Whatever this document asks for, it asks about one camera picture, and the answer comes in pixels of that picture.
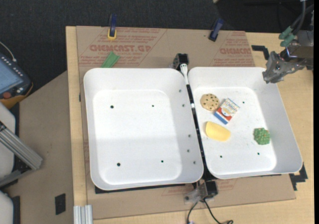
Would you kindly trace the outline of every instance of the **cardboard sheet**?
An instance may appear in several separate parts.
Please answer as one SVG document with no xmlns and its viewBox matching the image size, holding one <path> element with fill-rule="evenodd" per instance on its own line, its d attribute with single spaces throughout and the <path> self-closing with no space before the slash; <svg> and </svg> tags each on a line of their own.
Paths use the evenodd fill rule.
<svg viewBox="0 0 319 224">
<path fill-rule="evenodd" d="M 66 72 L 19 103 L 19 138 L 43 158 L 39 170 L 4 190 L 20 197 L 20 224 L 73 223 L 68 105 Z M 55 199 L 63 194 L 65 211 L 56 214 Z"/>
<path fill-rule="evenodd" d="M 210 30 L 119 27 L 117 38 L 109 40 L 107 30 L 107 27 L 97 26 L 76 27 L 87 198 L 88 204 L 93 206 L 93 218 L 189 210 L 191 205 L 184 202 L 184 196 L 193 190 L 192 184 L 96 193 L 90 177 L 83 76 L 89 69 L 100 67 L 111 51 L 120 56 L 114 67 L 166 68 L 173 63 L 177 53 L 188 54 L 189 69 L 200 66 L 253 67 L 246 33 L 221 30 L 213 42 L 208 39 Z M 216 183 L 219 194 L 209 201 L 212 207 L 295 198 L 289 175 L 216 180 Z"/>
</svg>

